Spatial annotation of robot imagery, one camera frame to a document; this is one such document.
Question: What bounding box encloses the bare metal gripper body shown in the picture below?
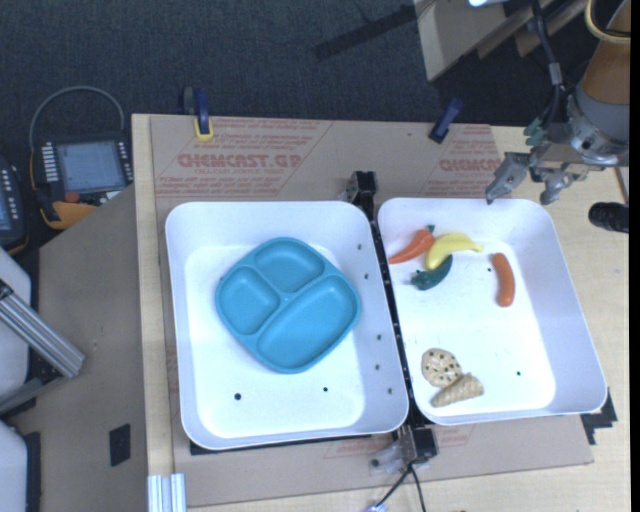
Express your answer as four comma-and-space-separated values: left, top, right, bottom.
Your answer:
526, 117, 631, 182

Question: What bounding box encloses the yellow banana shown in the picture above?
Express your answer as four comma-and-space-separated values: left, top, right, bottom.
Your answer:
424, 231, 485, 270

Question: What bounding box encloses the orange sausage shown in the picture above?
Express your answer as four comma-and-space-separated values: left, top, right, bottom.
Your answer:
490, 251, 517, 308

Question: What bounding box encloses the orange carrot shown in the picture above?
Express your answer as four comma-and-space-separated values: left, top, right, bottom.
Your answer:
387, 224, 437, 266

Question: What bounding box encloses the dark green toy pepper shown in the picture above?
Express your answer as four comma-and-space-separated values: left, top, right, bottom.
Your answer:
410, 253, 455, 292

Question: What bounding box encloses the white plastic tray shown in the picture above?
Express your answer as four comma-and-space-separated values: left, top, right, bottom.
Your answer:
376, 196, 609, 427
164, 200, 411, 452

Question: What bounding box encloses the thin black and white rod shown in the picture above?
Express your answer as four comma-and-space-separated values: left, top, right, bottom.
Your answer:
366, 198, 420, 432

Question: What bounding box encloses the beige chocolate chip biscuit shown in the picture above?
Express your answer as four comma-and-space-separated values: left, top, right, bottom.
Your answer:
420, 347, 464, 389

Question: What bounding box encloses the beige waffle cone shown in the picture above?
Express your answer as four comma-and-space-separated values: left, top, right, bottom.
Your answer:
430, 371, 486, 409

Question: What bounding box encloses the brown cardboard board, red print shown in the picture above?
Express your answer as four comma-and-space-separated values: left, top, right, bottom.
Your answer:
149, 115, 597, 509

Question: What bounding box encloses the blue divided plate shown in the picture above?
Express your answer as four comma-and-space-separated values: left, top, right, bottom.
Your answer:
214, 236, 363, 376

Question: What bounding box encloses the black cylinder on white bracket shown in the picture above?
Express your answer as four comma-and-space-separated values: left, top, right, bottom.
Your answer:
588, 200, 631, 234

